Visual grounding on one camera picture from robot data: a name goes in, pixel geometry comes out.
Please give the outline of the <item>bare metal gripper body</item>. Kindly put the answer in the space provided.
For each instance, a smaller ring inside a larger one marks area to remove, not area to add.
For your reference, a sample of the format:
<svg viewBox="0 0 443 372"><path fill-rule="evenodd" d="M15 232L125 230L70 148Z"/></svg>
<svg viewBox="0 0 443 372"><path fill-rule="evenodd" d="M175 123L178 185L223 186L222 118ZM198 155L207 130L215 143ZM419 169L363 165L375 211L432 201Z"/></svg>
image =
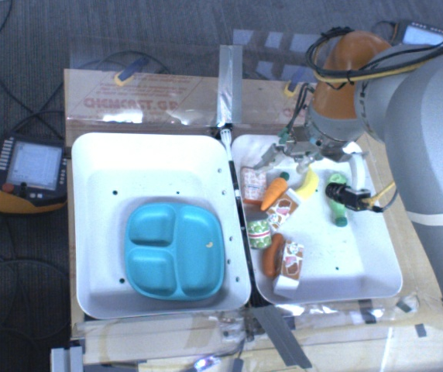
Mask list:
<svg viewBox="0 0 443 372"><path fill-rule="evenodd" d="M285 127L279 131L278 136L278 144L283 146L283 153L289 157L309 157L314 160L325 158L342 163L350 159L344 148L356 141L356 127L304 124L292 129Z"/></svg>

